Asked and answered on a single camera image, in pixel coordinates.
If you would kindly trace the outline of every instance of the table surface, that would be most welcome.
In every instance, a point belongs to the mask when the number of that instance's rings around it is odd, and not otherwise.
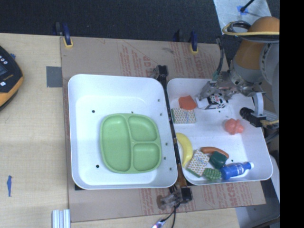
[[[0,33],[0,45],[16,56],[24,74],[18,94],[0,112],[0,226],[49,228],[52,211],[69,208],[62,88],[47,87],[46,77],[48,66],[61,66],[60,37]],[[77,222],[71,227],[149,228],[165,217]],[[163,227],[171,223],[169,219]],[[178,213],[174,227],[237,228],[239,224],[235,209],[229,208]]]

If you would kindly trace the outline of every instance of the divided green plate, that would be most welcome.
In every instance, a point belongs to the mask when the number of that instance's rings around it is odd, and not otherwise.
[[[162,146],[155,122],[139,114],[111,114],[100,127],[105,165],[118,173],[142,173],[161,163]]]

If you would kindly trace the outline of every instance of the banana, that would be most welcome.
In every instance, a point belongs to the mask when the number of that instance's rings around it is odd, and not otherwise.
[[[177,141],[180,142],[180,145],[182,147],[182,166],[185,167],[186,163],[190,161],[193,157],[193,147],[189,140],[189,138],[182,134],[182,133],[176,133]]]

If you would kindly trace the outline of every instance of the cardboard sheet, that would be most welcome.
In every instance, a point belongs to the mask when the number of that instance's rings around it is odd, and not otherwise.
[[[157,65],[166,65],[172,78],[212,78],[220,60],[216,44],[198,44],[192,54],[190,43],[139,41],[105,38],[72,38],[67,48],[61,38],[61,64],[66,131],[68,197],[71,222],[115,219],[170,213],[160,210],[158,196],[170,194],[168,188],[81,190],[71,176],[67,83],[76,74],[149,77]],[[224,60],[223,70],[228,65]],[[178,212],[224,209],[265,204],[259,181],[191,186],[193,200]]]

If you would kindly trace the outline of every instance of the sausage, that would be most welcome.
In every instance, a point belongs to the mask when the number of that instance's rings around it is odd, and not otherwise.
[[[227,157],[227,159],[229,159],[229,155],[225,151],[223,151],[219,148],[216,148],[216,147],[201,147],[200,151],[202,151],[204,154],[212,154],[214,151],[217,151],[217,152],[225,155]]]

